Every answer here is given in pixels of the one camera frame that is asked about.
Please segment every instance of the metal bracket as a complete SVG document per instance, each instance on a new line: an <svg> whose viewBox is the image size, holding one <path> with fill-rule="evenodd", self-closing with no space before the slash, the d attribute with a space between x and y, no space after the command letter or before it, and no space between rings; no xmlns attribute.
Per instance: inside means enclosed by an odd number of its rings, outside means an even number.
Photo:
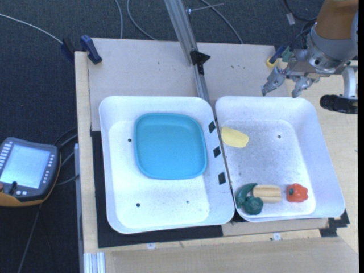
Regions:
<svg viewBox="0 0 364 273"><path fill-rule="evenodd" d="M75 175L80 175L80 148L78 143L75 144ZM82 256L84 255L84 241L82 231L82 203L81 203L81 181L80 177L75 180L76 183L76 212L77 212L77 229L78 229L78 261L80 264L80 273L84 273L84 263Z"/></svg>
<svg viewBox="0 0 364 273"><path fill-rule="evenodd" d="M96 254L84 254L84 272L85 273L105 273L105 253L98 252Z"/></svg>
<svg viewBox="0 0 364 273"><path fill-rule="evenodd" d="M282 238L280 236L280 233L273 233L273 239L272 241L281 241Z"/></svg>
<svg viewBox="0 0 364 273"><path fill-rule="evenodd" d="M352 67L346 67L342 72L344 80L344 98L356 97L357 93L357 79L355 77L355 70Z"/></svg>
<svg viewBox="0 0 364 273"><path fill-rule="evenodd" d="M197 50L193 50L190 53L192 64L197 65L198 73L200 75L204 75L204 63L210 59L211 57L209 55L205 55L204 53L201 53Z"/></svg>
<svg viewBox="0 0 364 273"><path fill-rule="evenodd" d="M149 250L153 250L153 249L155 249L155 248L156 248L155 243L148 243L148 244L147 244L147 249L149 249Z"/></svg>

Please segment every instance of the black clamp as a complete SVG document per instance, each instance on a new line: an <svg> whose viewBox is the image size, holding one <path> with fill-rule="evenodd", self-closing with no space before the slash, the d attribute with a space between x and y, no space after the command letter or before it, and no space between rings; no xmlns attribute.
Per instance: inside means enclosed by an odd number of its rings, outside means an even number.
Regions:
<svg viewBox="0 0 364 273"><path fill-rule="evenodd" d="M81 37L81 45L85 52L88 52L88 58L96 65L102 61L102 58L99 56L96 51L96 47L93 44L92 39L88 35L83 35Z"/></svg>
<svg viewBox="0 0 364 273"><path fill-rule="evenodd" d="M338 95L324 95L320 99L320 106L330 111L346 114L358 114L358 98L345 98Z"/></svg>
<svg viewBox="0 0 364 273"><path fill-rule="evenodd" d="M346 228L350 224L348 214L344 210L340 218L328 218L328 227L319 229L322 237L337 237L337 228Z"/></svg>
<svg viewBox="0 0 364 273"><path fill-rule="evenodd" d="M208 55L205 55L204 53L201 53L197 50L193 50L191 51L191 53L189 53L189 55L191 56L191 60L192 60L192 64L196 65L197 64L197 69L198 69L198 73L200 75L204 75L204 63L210 59L211 57Z"/></svg>
<svg viewBox="0 0 364 273"><path fill-rule="evenodd" d="M74 64L75 62L75 52L76 48L73 45L71 39L67 36L62 40L63 44L61 45L61 51L66 56L66 58Z"/></svg>

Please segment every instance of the blue plastic dish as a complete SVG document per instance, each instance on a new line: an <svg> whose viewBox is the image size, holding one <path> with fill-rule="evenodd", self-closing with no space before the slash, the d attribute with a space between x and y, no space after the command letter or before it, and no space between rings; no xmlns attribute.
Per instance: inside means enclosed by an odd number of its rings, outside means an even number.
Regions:
<svg viewBox="0 0 364 273"><path fill-rule="evenodd" d="M193 118L174 113L148 113L134 126L136 163L154 179L191 179L204 173L204 134Z"/></svg>

